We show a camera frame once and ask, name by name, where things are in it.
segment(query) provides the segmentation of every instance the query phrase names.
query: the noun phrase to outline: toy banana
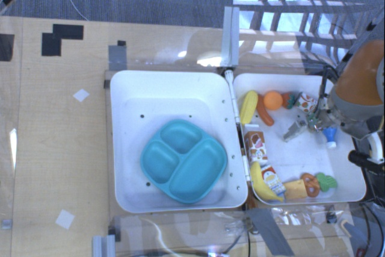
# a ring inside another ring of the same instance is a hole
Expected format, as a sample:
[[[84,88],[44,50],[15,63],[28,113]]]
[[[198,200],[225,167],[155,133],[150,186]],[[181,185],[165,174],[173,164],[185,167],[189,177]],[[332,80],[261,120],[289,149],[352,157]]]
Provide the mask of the toy banana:
[[[283,197],[279,197],[274,193],[270,187],[267,186],[265,181],[262,178],[262,171],[258,162],[254,162],[250,168],[250,176],[253,180],[253,188],[257,193],[258,197],[265,200],[279,200],[283,202]]]
[[[241,123],[247,124],[251,122],[251,118],[253,118],[254,111],[257,107],[258,103],[258,94],[251,90],[248,93],[246,93],[246,97],[243,101],[242,108],[241,108]]]

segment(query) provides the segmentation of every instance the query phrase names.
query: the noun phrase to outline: blue divided plate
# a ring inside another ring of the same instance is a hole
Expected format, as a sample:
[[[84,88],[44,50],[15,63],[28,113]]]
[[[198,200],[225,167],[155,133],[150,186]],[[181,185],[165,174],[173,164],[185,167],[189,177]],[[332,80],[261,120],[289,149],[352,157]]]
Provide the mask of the blue divided plate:
[[[219,180],[227,154],[216,139],[196,125],[173,120],[147,143],[140,165],[150,181],[171,198],[195,203]]]

